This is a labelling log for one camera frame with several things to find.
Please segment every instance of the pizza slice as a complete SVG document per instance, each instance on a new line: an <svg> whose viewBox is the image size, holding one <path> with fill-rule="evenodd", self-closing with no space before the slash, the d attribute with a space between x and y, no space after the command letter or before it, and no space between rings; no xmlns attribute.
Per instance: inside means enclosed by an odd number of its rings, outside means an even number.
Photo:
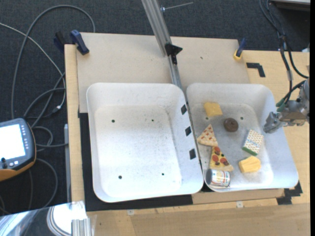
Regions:
<svg viewBox="0 0 315 236"><path fill-rule="evenodd" d="M233 166L228 162L227 158L225 157L225 155L222 153L221 149L218 146L212 147L209 168L221 171L234 170Z"/></svg>
<svg viewBox="0 0 315 236"><path fill-rule="evenodd" d="M209 124L208 127L202 131L201 135L197 138L197 141L202 145L218 146L218 142L211 124Z"/></svg>

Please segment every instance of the dark carpet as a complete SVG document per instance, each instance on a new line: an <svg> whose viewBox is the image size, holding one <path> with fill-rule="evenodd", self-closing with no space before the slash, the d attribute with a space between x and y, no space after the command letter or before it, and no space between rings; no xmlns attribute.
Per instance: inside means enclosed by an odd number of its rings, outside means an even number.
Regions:
<svg viewBox="0 0 315 236"><path fill-rule="evenodd" d="M166 24L171 36L246 38L245 49L277 50L279 41L275 29L264 18L258 0L159 0L164 7L193 2L181 8L167 10ZM27 32L34 19L44 10L61 4L77 6L87 11L95 21L96 32L152 35L141 0L0 0L0 23ZM279 9L270 5L286 33L294 51L301 51L310 43L310 12ZM54 62L64 71L63 54L55 47L53 38L61 31L70 43L72 30L92 32L88 17L81 12L60 8L48 12L34 26L31 37L37 41ZM0 121L11 119L12 79L23 36L0 26ZM14 116L21 117L29 104L41 93L51 89L59 73L41 51L30 41L26 43L17 73L14 97ZM59 105L62 93L56 93L46 112ZM30 116L37 116L45 101L40 101ZM66 105L44 118L39 125L54 134L53 144L64 142L63 127L67 123ZM47 133L36 130L36 141L47 143ZM49 162L57 171L59 185L51 205L66 202L64 148L48 148L38 158ZM41 162L31 168L33 196L31 209L40 208L50 199L54 175ZM29 172L0 182L0 196L9 212L28 209L31 182Z"/></svg>

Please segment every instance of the controller screen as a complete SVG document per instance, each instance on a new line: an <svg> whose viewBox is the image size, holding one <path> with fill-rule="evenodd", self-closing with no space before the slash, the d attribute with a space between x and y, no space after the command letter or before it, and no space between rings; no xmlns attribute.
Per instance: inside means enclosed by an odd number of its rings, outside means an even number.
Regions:
<svg viewBox="0 0 315 236"><path fill-rule="evenodd" d="M19 124L0 127L0 160L25 156L22 133Z"/></svg>

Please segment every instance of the wooden table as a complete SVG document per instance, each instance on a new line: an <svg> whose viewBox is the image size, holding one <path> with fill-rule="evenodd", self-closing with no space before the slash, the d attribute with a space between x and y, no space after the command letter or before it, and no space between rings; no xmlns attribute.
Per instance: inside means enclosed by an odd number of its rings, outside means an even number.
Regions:
<svg viewBox="0 0 315 236"><path fill-rule="evenodd" d="M295 65L308 74L309 53L293 53ZM281 99L288 91L284 63L279 52L243 51L244 62L260 63L266 78L248 69L251 83L263 84ZM84 200L80 124L78 118L77 57L74 45L65 46L71 195ZM302 81L294 74L294 84ZM193 205L137 210L88 212L96 235L310 235L310 130L284 128L303 193L291 205L278 205L283 189L196 193Z"/></svg>

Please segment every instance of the soda can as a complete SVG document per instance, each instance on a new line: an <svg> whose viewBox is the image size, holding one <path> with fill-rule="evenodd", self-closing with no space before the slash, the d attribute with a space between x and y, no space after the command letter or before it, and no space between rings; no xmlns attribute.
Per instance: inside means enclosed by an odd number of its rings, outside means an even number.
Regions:
<svg viewBox="0 0 315 236"><path fill-rule="evenodd" d="M228 187L230 185L231 175L228 171L208 169L206 173L206 182L214 188Z"/></svg>

